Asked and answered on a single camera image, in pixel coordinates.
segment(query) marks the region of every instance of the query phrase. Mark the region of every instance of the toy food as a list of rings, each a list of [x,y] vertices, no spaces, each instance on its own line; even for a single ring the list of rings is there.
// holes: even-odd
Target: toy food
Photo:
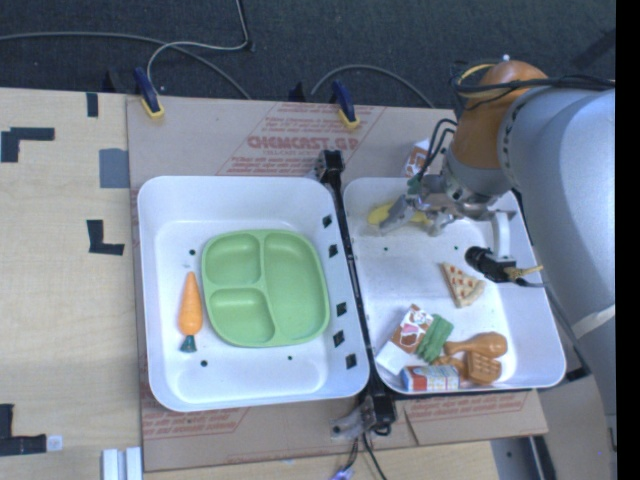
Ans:
[[[435,360],[442,351],[444,343],[453,331],[453,324],[440,315],[433,315],[433,322],[427,329],[426,334],[422,338],[416,354],[418,354],[427,363]]]
[[[471,382],[480,385],[491,384],[502,374],[502,364],[478,352],[467,352],[467,375]]]
[[[195,335],[202,329],[203,311],[200,300],[200,290],[193,272],[187,274],[182,292],[182,304],[178,314],[178,327],[186,336],[180,350],[183,352],[195,352]]]
[[[500,357],[507,352],[507,339],[497,332],[482,332],[465,341],[448,341],[444,344],[446,355],[457,352],[478,352],[486,357]]]
[[[449,286],[449,291],[453,301],[459,308],[473,304],[482,292],[484,292],[485,282],[473,276],[465,274],[458,267],[450,263],[442,263],[442,273]]]
[[[467,380],[469,378],[467,374],[467,363],[465,363],[462,359],[458,359],[457,357],[440,356],[434,359],[431,362],[431,364],[434,366],[439,366],[443,364],[451,365],[456,370],[458,370],[458,375],[460,376],[460,380]]]
[[[400,372],[407,391],[455,391],[460,376],[451,365],[405,366]]]
[[[376,355],[376,362],[394,375],[398,375],[411,360],[433,320],[433,316],[412,304],[389,341]]]
[[[377,226],[383,220],[389,217],[389,209],[393,206],[393,203],[383,204],[382,206],[377,206],[373,210],[369,212],[367,216],[367,222],[372,226]],[[412,215],[411,222],[416,222],[418,224],[427,224],[429,219],[422,212],[416,212]]]

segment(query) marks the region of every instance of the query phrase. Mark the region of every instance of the green divided plate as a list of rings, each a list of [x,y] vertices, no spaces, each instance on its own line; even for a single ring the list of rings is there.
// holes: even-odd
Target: green divided plate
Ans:
[[[298,233],[235,231],[202,253],[209,320],[233,345],[274,347],[309,341],[329,323],[329,296],[314,246]]]

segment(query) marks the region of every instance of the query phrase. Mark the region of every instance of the blue clamp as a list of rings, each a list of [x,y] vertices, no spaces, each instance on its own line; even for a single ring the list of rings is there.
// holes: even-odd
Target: blue clamp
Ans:
[[[151,119],[158,119],[164,115],[164,107],[158,100],[158,93],[156,93],[151,80],[147,77],[144,69],[138,67],[133,71],[133,76],[138,84],[138,89],[142,95],[142,106],[149,114]]]
[[[353,107],[353,100],[351,94],[347,88],[339,80],[334,80],[331,84],[333,90],[333,96],[340,104],[340,110],[338,115],[347,128],[355,128],[360,124],[360,118],[356,116],[356,111]]]

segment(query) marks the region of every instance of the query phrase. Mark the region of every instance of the cardboard sheet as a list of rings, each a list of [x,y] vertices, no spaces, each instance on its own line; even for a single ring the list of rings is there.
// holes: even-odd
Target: cardboard sheet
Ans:
[[[188,414],[155,401],[146,372],[138,190],[161,175],[312,176],[324,149],[342,151],[345,186],[364,176],[402,176],[413,145],[452,112],[356,106],[361,124],[348,130],[330,104],[163,98],[163,105],[165,117],[155,121],[137,97],[127,100],[145,470],[348,452],[350,442],[332,441],[330,420],[348,414],[355,398]],[[374,448],[547,431],[535,391],[403,400],[397,410],[391,435],[376,436]]]

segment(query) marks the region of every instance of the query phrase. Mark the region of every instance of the toy carrot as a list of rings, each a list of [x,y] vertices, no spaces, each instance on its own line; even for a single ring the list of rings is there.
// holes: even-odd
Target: toy carrot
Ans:
[[[200,290],[196,282],[196,275],[193,272],[187,274],[182,293],[182,304],[178,315],[178,327],[182,334],[186,336],[180,350],[183,352],[195,352],[195,334],[202,329],[202,301],[200,300]]]

